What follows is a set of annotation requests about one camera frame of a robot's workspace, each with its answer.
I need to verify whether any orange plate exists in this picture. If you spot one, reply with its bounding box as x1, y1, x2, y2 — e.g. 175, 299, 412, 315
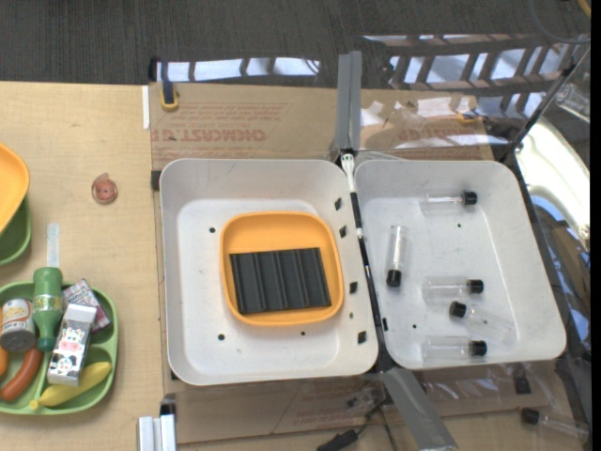
219, 210, 346, 327
0, 142, 31, 235

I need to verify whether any thin black and white rod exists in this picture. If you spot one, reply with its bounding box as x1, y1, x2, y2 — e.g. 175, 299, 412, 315
341, 153, 390, 347

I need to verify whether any black ribbed rack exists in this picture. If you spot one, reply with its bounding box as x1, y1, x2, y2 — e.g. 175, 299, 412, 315
228, 246, 333, 316

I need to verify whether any brown cardboard board red print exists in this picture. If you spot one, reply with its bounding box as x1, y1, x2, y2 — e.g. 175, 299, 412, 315
148, 81, 564, 445

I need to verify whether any clear bottle with black cap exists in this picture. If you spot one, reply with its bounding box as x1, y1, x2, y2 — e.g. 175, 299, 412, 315
448, 300, 516, 343
520, 407, 591, 443
421, 275, 485, 303
419, 190, 479, 216
421, 335, 489, 364
385, 225, 408, 288

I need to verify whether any white plastic tray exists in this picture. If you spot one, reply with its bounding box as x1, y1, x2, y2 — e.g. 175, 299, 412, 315
352, 159, 568, 371
158, 157, 380, 387

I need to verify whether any pink doughnut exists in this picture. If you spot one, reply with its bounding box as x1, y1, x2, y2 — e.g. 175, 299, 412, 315
90, 172, 119, 205

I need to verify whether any red and white packet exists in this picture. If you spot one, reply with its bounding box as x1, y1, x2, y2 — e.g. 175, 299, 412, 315
61, 278, 112, 335

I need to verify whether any green divided plate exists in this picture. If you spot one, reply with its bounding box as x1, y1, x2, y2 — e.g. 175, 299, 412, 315
0, 280, 119, 415

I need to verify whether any white milk carton cow print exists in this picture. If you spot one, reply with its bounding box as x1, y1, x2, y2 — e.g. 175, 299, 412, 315
46, 303, 98, 388

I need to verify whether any green bottle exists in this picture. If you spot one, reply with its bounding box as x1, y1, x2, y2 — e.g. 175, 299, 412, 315
31, 266, 65, 353

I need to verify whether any yellow banana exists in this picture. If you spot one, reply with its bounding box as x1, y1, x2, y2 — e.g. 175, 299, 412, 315
38, 360, 114, 409

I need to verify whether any small can with orange label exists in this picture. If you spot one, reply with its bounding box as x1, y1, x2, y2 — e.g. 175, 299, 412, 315
0, 298, 38, 353

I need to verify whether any orange-red sausage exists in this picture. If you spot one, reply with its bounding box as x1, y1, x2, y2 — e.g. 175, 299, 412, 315
0, 346, 45, 403

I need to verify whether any black block with thin wires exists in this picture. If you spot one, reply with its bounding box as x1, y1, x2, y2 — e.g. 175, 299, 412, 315
317, 428, 361, 451

